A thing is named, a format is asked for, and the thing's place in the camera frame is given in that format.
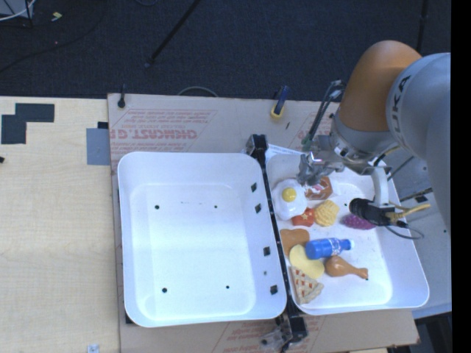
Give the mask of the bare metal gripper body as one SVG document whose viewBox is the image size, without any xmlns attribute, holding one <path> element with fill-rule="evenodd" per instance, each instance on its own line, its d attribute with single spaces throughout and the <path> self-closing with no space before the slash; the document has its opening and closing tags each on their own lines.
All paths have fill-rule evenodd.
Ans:
<svg viewBox="0 0 471 353">
<path fill-rule="evenodd" d="M 372 154 L 362 151 L 346 142 L 338 135 L 317 135 L 311 138 L 307 135 L 302 139 L 304 154 L 300 163 L 307 163 L 314 168 L 324 168 L 325 175 L 333 171 L 343 171 L 345 167 L 362 172 L 362 169 L 372 160 Z"/>
</svg>

